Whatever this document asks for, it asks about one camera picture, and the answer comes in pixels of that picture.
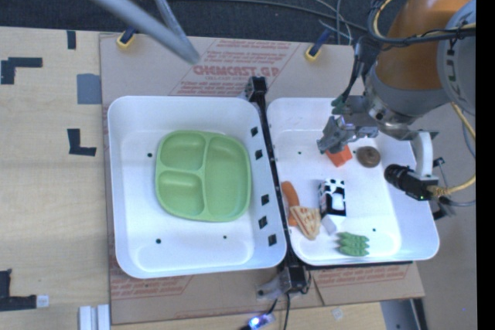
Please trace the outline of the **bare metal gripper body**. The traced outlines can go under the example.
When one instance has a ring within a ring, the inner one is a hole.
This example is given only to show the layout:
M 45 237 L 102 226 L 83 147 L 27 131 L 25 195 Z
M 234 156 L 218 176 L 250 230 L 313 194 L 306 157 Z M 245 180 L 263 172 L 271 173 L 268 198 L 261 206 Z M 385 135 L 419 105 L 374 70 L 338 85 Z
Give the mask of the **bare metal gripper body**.
M 376 138 L 380 133 L 392 138 L 413 138 L 417 131 L 409 125 L 417 119 L 387 107 L 378 97 L 339 97 L 339 126 L 356 138 Z

